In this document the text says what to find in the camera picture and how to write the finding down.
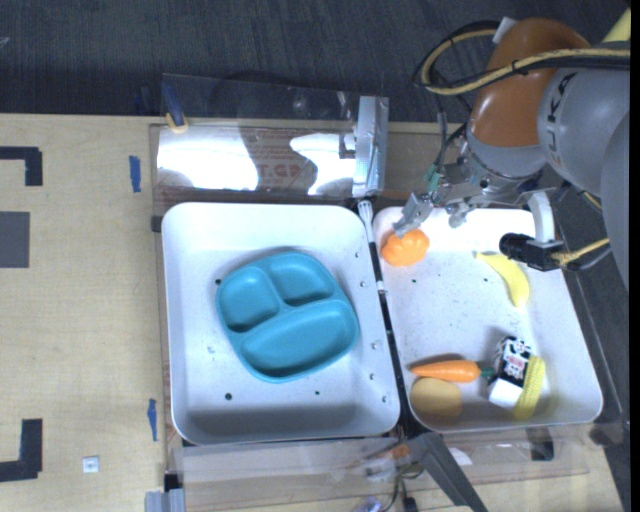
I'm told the yellow banana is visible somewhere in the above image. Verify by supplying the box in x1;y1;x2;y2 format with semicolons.
474;250;531;309

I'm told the yellow corn cob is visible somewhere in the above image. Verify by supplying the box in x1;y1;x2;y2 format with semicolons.
512;354;547;422

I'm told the cow print milk carton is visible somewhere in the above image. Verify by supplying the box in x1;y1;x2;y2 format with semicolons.
487;336;533;409

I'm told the orange carrot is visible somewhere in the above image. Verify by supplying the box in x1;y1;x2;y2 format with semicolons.
409;359;496;385

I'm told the orange toy pumpkin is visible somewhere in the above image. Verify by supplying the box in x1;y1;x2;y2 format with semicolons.
380;228;431;268

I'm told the white plastic tray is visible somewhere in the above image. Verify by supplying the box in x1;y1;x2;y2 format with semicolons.
372;206;604;434
160;201;402;446

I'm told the tan toy potato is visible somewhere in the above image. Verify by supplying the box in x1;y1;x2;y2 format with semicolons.
409;377;463;421

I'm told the blue divided plate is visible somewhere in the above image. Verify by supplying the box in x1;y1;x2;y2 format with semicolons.
214;251;361;385

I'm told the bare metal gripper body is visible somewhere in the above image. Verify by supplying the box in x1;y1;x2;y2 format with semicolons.
430;162;544;214

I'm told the black cylinder on white bracket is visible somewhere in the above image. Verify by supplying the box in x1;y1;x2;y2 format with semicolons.
498;192;566;274

